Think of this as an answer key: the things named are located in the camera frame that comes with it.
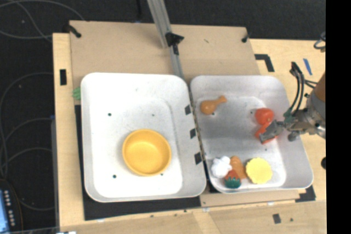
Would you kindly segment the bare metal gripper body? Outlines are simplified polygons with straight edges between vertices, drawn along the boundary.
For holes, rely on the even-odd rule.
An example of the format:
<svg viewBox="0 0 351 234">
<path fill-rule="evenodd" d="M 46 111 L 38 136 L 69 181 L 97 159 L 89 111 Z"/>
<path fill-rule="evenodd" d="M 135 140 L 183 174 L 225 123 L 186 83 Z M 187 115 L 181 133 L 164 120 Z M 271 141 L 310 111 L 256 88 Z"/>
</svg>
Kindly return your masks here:
<svg viewBox="0 0 351 234">
<path fill-rule="evenodd" d="M 289 141 L 295 141 L 302 134 L 318 135 L 326 139 L 326 113 L 313 108 L 304 108 L 296 112 L 287 110 L 284 113 L 285 129 L 290 133 Z"/>
</svg>

